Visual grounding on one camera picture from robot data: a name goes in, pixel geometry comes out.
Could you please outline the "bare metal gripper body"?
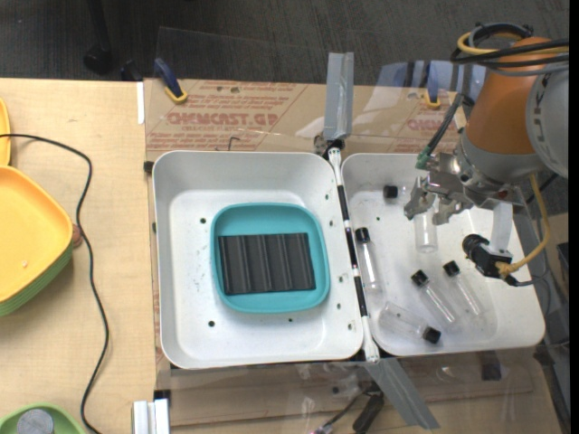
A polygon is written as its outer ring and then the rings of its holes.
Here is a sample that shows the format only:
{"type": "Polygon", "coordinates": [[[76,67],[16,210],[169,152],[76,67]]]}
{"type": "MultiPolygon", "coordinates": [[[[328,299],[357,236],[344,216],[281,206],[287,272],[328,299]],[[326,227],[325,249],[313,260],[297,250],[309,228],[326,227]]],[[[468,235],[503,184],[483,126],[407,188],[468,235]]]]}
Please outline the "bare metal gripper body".
{"type": "Polygon", "coordinates": [[[494,207],[498,203],[520,205],[520,195],[512,184],[484,175],[463,155],[439,153],[425,164],[428,172],[423,187],[449,201],[494,207]]]}

